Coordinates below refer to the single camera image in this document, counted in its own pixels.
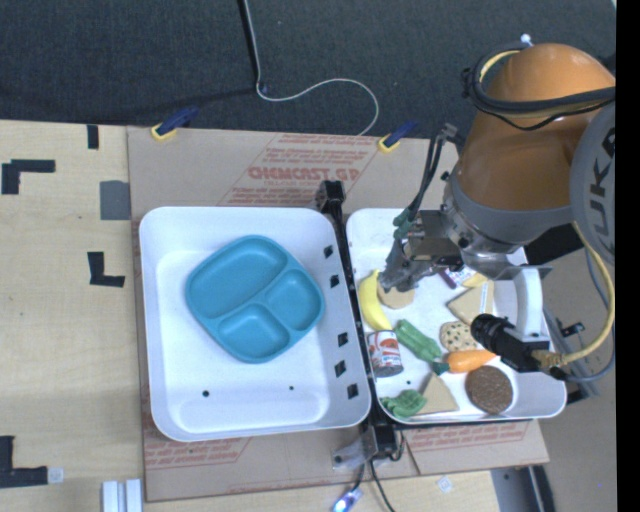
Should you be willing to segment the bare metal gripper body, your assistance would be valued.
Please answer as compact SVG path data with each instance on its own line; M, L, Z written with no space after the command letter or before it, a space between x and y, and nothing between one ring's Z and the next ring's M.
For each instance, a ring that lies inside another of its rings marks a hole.
M489 278L511 265L519 247L487 235L457 212L422 210L408 232L408 259L432 260L436 273L468 267Z

